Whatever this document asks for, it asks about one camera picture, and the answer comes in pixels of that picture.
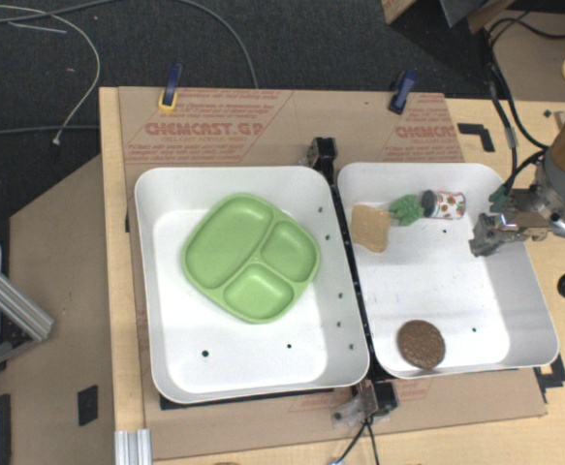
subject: green plate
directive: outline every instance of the green plate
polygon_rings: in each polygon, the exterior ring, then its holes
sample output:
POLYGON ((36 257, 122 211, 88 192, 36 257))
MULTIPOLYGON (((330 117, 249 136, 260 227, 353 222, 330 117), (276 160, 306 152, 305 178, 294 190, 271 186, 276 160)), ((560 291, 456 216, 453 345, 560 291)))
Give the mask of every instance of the green plate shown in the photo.
POLYGON ((319 268, 314 237, 269 202, 248 194, 217 203, 181 253, 187 278, 225 310, 252 323, 284 315, 319 268))

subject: black floor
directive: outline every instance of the black floor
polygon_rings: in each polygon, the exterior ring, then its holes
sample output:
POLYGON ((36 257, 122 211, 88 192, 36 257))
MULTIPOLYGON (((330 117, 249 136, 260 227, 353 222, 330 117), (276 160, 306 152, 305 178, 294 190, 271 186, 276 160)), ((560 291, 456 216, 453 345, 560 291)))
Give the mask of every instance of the black floor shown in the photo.
MULTIPOLYGON (((54 10, 92 0, 0 0, 54 10)), ((388 90, 413 68, 422 91, 485 97, 484 46, 464 22, 450 29, 438 0, 419 0, 392 26, 380 0, 192 0, 226 19, 249 50, 262 88, 388 90)), ((565 0, 519 0, 511 8, 565 13, 565 0)), ((11 16, 1 11, 0 16, 11 16)), ((250 88, 232 35, 210 15, 158 0, 132 0, 64 15, 99 49, 100 84, 162 86, 185 64, 184 86, 250 88)), ((83 38, 0 24, 0 129, 62 124, 95 74, 83 38)), ((99 122, 96 94, 72 124, 99 122)), ((99 153, 98 133, 0 136, 0 224, 99 153)))

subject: wooden table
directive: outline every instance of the wooden table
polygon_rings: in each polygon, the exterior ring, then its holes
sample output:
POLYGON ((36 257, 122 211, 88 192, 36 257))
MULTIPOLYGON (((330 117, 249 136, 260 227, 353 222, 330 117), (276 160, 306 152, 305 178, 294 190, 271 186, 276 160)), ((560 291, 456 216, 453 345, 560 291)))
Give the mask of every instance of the wooden table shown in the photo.
MULTIPOLYGON (((491 103, 484 100, 451 99, 448 100, 448 107, 455 123, 484 124, 492 134, 495 153, 484 152, 478 137, 457 134, 465 161, 490 166, 505 178, 510 171, 510 151, 507 149, 499 117, 491 103)), ((124 232, 127 202, 116 88, 101 89, 100 108, 115 429, 133 432, 145 428, 145 422, 131 251, 128 234, 124 232)), ((564 111, 565 104, 520 102, 518 109, 528 130, 540 141, 551 143, 557 132, 556 121, 553 115, 545 116, 544 112, 564 111)), ((519 159, 523 160, 533 151, 534 146, 522 140, 519 159)), ((525 171, 519 177, 517 186, 529 184, 532 172, 525 171)), ((543 242, 528 242, 527 248, 555 324, 560 340, 560 353, 565 364, 565 299, 556 290, 558 279, 565 273, 565 239, 550 235, 543 242)), ((565 387, 550 390, 548 401, 549 414, 542 418, 377 436, 381 461, 388 465, 565 464, 565 387)), ((182 458, 163 463, 325 465, 339 455, 347 444, 347 441, 323 442, 182 458)), ((371 460, 372 449, 369 440, 364 438, 358 442, 346 462, 353 465, 372 463, 371 460)))

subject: white cable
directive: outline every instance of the white cable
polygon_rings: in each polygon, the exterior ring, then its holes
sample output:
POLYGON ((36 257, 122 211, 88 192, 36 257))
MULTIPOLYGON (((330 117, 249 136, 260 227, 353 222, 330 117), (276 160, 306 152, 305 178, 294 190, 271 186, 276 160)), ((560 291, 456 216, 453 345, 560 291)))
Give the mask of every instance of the white cable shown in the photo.
MULTIPOLYGON (((28 8, 25 8, 25 7, 17 7, 17 6, 14 6, 14 5, 0 5, 0 9, 10 9, 10 10, 15 10, 15 11, 31 12, 31 13, 35 13, 35 14, 45 14, 44 11, 40 11, 38 9, 28 9, 28 8)), ((97 84, 99 83, 99 77, 101 76, 101 57, 99 56, 99 52, 97 51, 97 48, 94 46, 94 44, 92 43, 92 41, 90 40, 88 35, 86 33, 84 33, 79 27, 77 27, 75 24, 73 24, 70 20, 67 20, 67 19, 60 17, 58 15, 52 15, 51 17, 59 20, 60 22, 63 22, 64 24, 67 24, 71 28, 75 29, 85 39, 85 41, 88 43, 88 45, 90 46, 90 49, 92 49, 93 53, 95 54, 95 59, 97 61, 97 72, 95 74, 95 78, 93 79, 92 83, 90 84, 90 87, 88 88, 86 93, 84 93, 84 96, 81 97, 81 99, 76 104, 76 106, 73 108, 73 110, 71 110, 71 112, 67 116, 66 120, 62 123, 62 128, 58 131, 58 133, 56 134, 56 136, 52 140, 52 142, 54 144, 60 145, 60 136, 62 135, 63 129, 67 126, 67 124, 69 124, 69 122, 71 121, 73 116, 76 114, 76 112, 79 110, 79 108, 82 106, 82 104, 86 101, 86 99, 90 96, 90 94, 94 91, 94 89, 97 87, 97 84)), ((20 24, 17 25, 16 27, 18 27, 18 28, 29 27, 30 29, 34 29, 36 31, 41 31, 41 30, 44 30, 44 31, 47 30, 47 31, 53 31, 53 32, 56 31, 56 30, 53 30, 53 29, 50 30, 50 29, 40 28, 38 26, 22 26, 20 24)))

